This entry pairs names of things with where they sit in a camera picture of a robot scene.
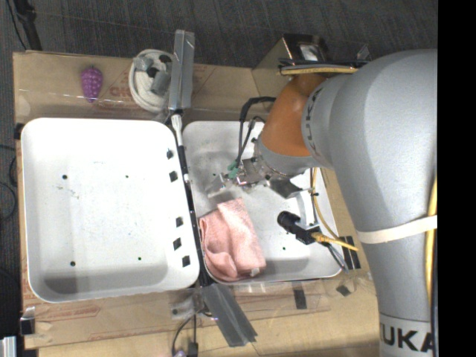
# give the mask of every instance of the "purple grape toy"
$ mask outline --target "purple grape toy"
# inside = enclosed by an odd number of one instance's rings
[[[91,66],[81,73],[81,84],[83,85],[84,98],[93,103],[99,97],[99,91],[103,86],[103,73]]]

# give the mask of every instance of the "pink cloth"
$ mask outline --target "pink cloth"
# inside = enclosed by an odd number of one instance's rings
[[[226,282],[261,272],[266,261],[243,199],[217,206],[217,210],[199,221],[208,270],[216,279]]]

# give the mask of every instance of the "gray floor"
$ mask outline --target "gray floor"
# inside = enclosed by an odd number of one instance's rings
[[[145,48],[172,50],[176,29],[196,34],[196,62],[255,66],[282,33],[363,42],[373,57],[436,48],[438,0],[30,0],[45,51],[133,57]],[[13,146],[11,56],[21,51],[0,0],[0,144]],[[12,153],[0,149],[0,181]],[[0,209],[13,200],[0,187]],[[19,279],[16,219],[0,229],[0,268]],[[17,294],[0,274],[0,337],[16,331]]]

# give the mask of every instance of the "cardboard box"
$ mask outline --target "cardboard box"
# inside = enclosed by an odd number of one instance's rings
[[[111,57],[31,51],[15,53],[16,122],[25,124],[40,117],[150,119],[151,114],[136,106],[128,95],[125,75],[131,62],[130,59]],[[105,74],[98,104],[90,104],[82,97],[78,74],[88,65],[95,65]],[[260,95],[249,68],[195,65],[193,80],[193,108],[186,112],[185,123],[201,119],[236,120],[243,103],[250,97]],[[266,112],[264,106],[253,108],[255,114],[265,115]],[[157,340],[162,340],[167,343],[167,348],[170,347],[173,333],[181,323],[181,319],[173,317],[171,305],[189,295],[190,290],[60,304],[46,303],[31,291],[26,259],[21,160],[21,147],[17,143],[22,302],[24,311],[29,309],[35,319],[34,333],[25,336],[26,348],[48,347],[41,349],[42,356],[58,356],[55,353],[65,353],[66,350],[71,352],[71,356],[83,356],[81,353],[84,350],[92,354],[97,345],[97,356],[106,356],[108,354],[101,354],[106,345],[106,349],[118,346],[114,356],[156,356],[152,353],[153,348],[148,349],[150,343],[154,345]],[[326,171],[324,181],[341,235],[352,236],[356,245],[360,246],[335,175]],[[202,351],[208,351],[203,355],[246,356],[244,352],[249,351],[250,356],[264,356],[375,344],[379,337],[376,296],[367,274],[368,264],[363,251],[358,252],[358,259],[360,268],[350,275],[302,282],[300,289],[306,298],[306,308],[298,308],[296,286],[290,282],[235,287],[234,295],[238,303],[259,334],[256,348],[249,345],[234,350],[227,348],[216,324],[208,318],[200,318],[199,334],[203,334],[200,337],[204,338],[202,344],[205,345],[205,348],[201,347],[200,355]],[[342,286],[348,291],[346,297],[336,290]],[[145,344],[139,348],[144,354],[128,354],[125,351],[128,347],[121,345],[128,344],[129,338],[131,343],[144,341]],[[81,346],[75,345],[64,347],[62,352],[58,352],[60,347],[51,348],[76,343],[85,343],[83,352],[79,352]]]

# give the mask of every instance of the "empty white tray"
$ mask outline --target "empty white tray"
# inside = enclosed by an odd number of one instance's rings
[[[176,141],[165,125],[40,118],[25,125],[22,152],[28,279],[39,298],[143,294],[196,281]]]
[[[263,125],[257,123],[250,138],[257,138],[262,128]],[[239,187],[232,187],[211,199],[207,197],[205,188],[216,175],[226,172],[227,166],[237,157],[238,134],[238,121],[193,122],[184,129],[184,144],[187,147],[187,164],[197,217],[216,209],[216,205],[220,202],[241,196],[263,249],[266,270],[256,277],[241,280],[235,284],[316,279],[339,273],[339,266],[325,247],[317,243],[304,245],[277,224],[277,216],[282,210],[300,216],[304,227],[314,222],[312,202],[307,191],[301,193],[296,199],[285,200],[264,186],[258,186],[249,193],[245,193]],[[242,158],[250,158],[253,155],[253,148],[254,144],[248,142]],[[297,176],[291,181],[303,189],[310,186],[308,173]],[[318,202],[324,218],[337,233],[320,173],[316,189],[319,192]],[[322,230],[324,234],[329,235],[325,229]]]

